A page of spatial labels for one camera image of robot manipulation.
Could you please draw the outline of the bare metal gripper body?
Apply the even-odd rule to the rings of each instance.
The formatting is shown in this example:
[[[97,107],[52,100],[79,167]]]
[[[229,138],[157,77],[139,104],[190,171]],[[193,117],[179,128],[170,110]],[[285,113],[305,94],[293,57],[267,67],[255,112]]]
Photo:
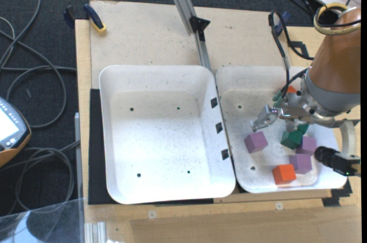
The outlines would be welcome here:
[[[335,114],[325,110],[309,93],[306,84],[301,84],[295,93],[286,93],[278,109],[278,117],[298,123],[318,124],[331,128],[335,125]]]

